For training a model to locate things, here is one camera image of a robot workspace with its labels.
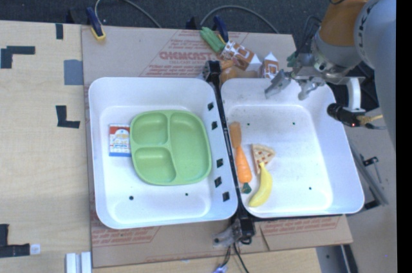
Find large white and orange carton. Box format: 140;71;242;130
219;39;263;71

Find small white and orange carton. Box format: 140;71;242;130
260;52;281;80

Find yellow banana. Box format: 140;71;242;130
247;162;274;209

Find black cylinder on white bracket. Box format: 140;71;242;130
326;77;368;128

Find brown cardboard board red print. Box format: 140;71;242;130
80;25;354;268

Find green divided plate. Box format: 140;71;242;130
129;109;213;187

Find thin black and white rod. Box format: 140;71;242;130
211;80;247;249

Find red white blue small carton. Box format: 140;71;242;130
108;123;132;158

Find orange toy carrot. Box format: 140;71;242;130
235;145;254;195

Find green ribbed toy vegetable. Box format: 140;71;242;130
199;26;227;54

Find toy pizza slice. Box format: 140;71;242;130
250;143;277;176

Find white plastic tray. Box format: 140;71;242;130
88;76;239;231
220;77;366;219

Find brown toy bread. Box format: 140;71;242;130
220;59;259;84

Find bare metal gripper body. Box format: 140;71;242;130
289;52;328;85

